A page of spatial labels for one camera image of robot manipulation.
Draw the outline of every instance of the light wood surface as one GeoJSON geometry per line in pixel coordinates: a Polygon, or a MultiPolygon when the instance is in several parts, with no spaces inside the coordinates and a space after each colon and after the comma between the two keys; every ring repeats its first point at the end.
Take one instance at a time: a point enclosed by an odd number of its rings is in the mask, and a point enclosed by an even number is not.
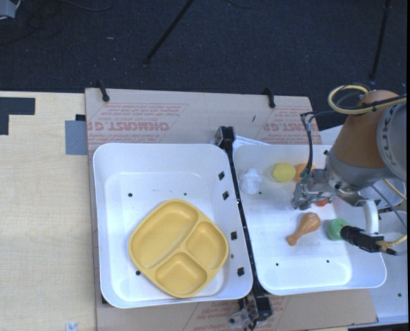
{"type": "Polygon", "coordinates": [[[84,94],[34,97],[0,135],[0,330],[96,330],[88,157],[66,155],[84,94]]]}

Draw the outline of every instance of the orange toy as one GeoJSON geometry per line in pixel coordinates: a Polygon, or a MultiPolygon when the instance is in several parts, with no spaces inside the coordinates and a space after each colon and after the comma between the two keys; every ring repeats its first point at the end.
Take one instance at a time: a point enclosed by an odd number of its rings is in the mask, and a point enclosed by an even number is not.
{"type": "Polygon", "coordinates": [[[286,241],[288,241],[289,245],[294,246],[303,234],[314,232],[320,227],[320,224],[322,224],[322,222],[318,214],[315,212],[307,212],[303,215],[297,232],[287,236],[286,241]]]}

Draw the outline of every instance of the orange object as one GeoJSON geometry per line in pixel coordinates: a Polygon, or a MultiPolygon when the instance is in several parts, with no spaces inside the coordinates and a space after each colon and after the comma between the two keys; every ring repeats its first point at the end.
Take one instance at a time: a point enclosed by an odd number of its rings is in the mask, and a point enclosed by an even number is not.
{"type": "Polygon", "coordinates": [[[302,164],[299,164],[295,167],[295,176],[294,176],[295,181],[300,181],[300,179],[301,179],[300,173],[303,171],[303,169],[305,169],[306,165],[307,165],[307,163],[302,163],[302,164]]]}
{"type": "Polygon", "coordinates": [[[315,204],[316,204],[318,207],[323,207],[323,206],[325,206],[325,205],[328,203],[328,201],[329,201],[329,198],[325,197],[323,200],[316,201],[315,204]]]}
{"type": "Polygon", "coordinates": [[[294,246],[303,234],[314,232],[321,224],[322,222],[320,221],[318,214],[315,212],[307,212],[300,220],[297,231],[294,234],[287,236],[286,241],[288,241],[289,245],[294,246]]]}

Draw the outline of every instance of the cardboard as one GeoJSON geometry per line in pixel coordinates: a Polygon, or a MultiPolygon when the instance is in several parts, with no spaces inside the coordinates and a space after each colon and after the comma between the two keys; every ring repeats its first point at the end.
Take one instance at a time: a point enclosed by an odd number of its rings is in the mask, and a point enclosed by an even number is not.
{"type": "MultiPolygon", "coordinates": [[[[99,283],[97,220],[92,182],[92,156],[108,142],[211,143],[220,126],[233,126],[238,136],[271,144],[308,143],[300,114],[311,111],[306,97],[275,96],[270,108],[263,95],[210,94],[86,89],[88,156],[92,204],[93,254],[98,330],[234,330],[228,317],[237,301],[185,303],[117,309],[102,302],[99,283]]],[[[322,144],[316,123],[313,143],[322,144]]],[[[376,322],[368,290],[269,296],[273,315],[256,330],[304,330],[376,322]]]]}

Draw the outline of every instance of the yellow ball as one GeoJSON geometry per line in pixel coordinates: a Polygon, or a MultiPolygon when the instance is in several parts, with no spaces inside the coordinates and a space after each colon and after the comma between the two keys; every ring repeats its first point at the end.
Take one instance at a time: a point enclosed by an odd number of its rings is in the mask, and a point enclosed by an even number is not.
{"type": "Polygon", "coordinates": [[[279,183],[286,183],[293,180],[295,176],[295,167],[287,162],[280,162],[274,166],[273,178],[279,183]]]}

